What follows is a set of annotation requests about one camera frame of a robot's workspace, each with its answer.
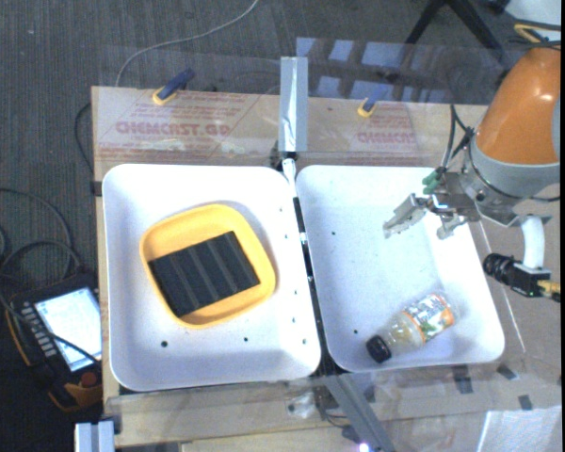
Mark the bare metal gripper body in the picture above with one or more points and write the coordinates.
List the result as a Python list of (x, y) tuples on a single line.
[(471, 203)]

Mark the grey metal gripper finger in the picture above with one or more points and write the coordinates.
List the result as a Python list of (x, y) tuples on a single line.
[(405, 214), (449, 226)]

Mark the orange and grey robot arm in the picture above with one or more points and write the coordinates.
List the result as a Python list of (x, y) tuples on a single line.
[(518, 111)]

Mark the white plastic tray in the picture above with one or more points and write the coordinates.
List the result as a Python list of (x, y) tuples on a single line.
[(367, 262), (207, 360)]

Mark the clear plastic bottle black cap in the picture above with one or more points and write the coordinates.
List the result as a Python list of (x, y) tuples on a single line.
[(416, 327)]

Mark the black ribbed rectangular block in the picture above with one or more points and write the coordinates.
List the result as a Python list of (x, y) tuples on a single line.
[(203, 273)]

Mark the yellow plate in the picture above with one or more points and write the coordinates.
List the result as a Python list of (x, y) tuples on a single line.
[(193, 226)]

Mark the brown cardboard board red print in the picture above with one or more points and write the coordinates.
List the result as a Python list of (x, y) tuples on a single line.
[(179, 125)]

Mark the black cylinder on white bracket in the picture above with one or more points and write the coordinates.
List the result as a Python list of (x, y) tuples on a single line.
[(518, 273)]

